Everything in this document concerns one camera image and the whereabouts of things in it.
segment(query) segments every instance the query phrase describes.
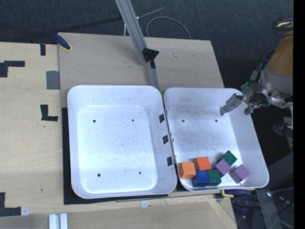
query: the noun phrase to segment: purple block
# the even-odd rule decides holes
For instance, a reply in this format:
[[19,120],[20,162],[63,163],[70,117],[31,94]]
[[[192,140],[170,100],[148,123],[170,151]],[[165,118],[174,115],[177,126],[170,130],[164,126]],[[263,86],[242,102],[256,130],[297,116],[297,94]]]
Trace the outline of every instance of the purple block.
[[240,183],[248,175],[250,175],[250,172],[246,169],[246,167],[244,167],[244,165],[240,165],[233,172],[230,173],[230,176],[236,183]]
[[230,170],[230,166],[229,164],[224,160],[221,159],[216,165],[215,168],[219,170],[220,174],[222,175],[222,177],[229,172]]

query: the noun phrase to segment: green block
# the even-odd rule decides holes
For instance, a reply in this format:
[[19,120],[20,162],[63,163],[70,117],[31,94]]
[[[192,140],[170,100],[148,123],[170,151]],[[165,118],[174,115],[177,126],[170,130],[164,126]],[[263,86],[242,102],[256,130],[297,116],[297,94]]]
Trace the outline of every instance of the green block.
[[207,172],[210,180],[210,186],[217,186],[219,183],[221,183],[221,175],[219,170],[208,170]]
[[228,163],[229,166],[232,166],[232,164],[237,160],[237,158],[230,151],[227,151],[224,154],[223,159]]

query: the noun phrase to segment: orange block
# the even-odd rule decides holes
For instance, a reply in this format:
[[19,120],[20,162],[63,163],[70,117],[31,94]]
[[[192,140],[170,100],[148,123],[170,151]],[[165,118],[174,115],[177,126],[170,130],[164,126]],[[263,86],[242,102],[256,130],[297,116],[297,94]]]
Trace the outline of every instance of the orange block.
[[196,158],[193,161],[193,163],[195,164],[195,169],[196,170],[210,170],[210,169],[212,169],[208,157]]
[[182,162],[178,166],[180,179],[192,179],[196,175],[195,165],[193,162]]

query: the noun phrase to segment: wooden board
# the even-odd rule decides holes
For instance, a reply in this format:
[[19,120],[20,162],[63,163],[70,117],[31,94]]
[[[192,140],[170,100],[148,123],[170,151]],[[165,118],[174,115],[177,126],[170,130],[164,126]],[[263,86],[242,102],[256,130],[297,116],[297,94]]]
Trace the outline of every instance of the wooden board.
[[[68,227],[73,229],[229,229],[236,228],[234,219],[221,220],[208,202],[170,204],[146,208],[123,208],[68,214]],[[2,229],[47,228],[45,215],[0,218]]]
[[[71,53],[59,51],[61,106],[76,85],[149,85],[147,69],[141,65],[128,36],[60,33]],[[210,41],[145,38],[155,59],[160,91],[170,87],[223,88]]]
[[[25,61],[25,67],[10,67],[8,77],[0,78],[0,191],[6,192],[5,206],[28,207],[32,215],[139,208],[138,200],[63,205],[61,94],[46,89],[46,72],[59,70],[58,46],[46,45],[46,56],[41,56],[38,44],[2,42],[0,52],[0,62]],[[58,121],[42,121],[40,104],[48,104],[49,115],[58,116]],[[166,200],[152,199],[149,204],[198,201],[208,202],[222,221],[231,220],[212,195],[186,197],[184,192],[173,192]]]

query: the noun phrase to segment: wooden block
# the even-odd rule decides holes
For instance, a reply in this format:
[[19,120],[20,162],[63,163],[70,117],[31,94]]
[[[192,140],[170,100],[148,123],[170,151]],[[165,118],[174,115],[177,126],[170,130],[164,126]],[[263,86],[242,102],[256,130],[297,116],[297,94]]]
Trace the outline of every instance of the wooden block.
[[178,166],[180,179],[192,179],[196,175],[193,162],[182,162]]
[[196,158],[193,161],[193,163],[195,164],[195,169],[196,170],[210,170],[210,169],[212,169],[208,157]]
[[232,166],[232,164],[237,160],[237,158],[229,150],[224,154],[223,159],[228,163],[229,166]]
[[210,186],[217,186],[219,183],[221,183],[221,175],[219,170],[208,170],[207,173],[210,180]]
[[234,171],[230,173],[230,176],[236,183],[240,183],[242,180],[246,179],[247,176],[250,175],[250,172],[241,164]]
[[221,159],[216,165],[215,165],[215,168],[217,170],[219,170],[221,176],[223,177],[226,173],[229,172],[230,170],[230,166],[229,164],[224,160],[224,159]]
[[196,176],[192,178],[193,187],[205,187],[210,183],[207,170],[196,170]]

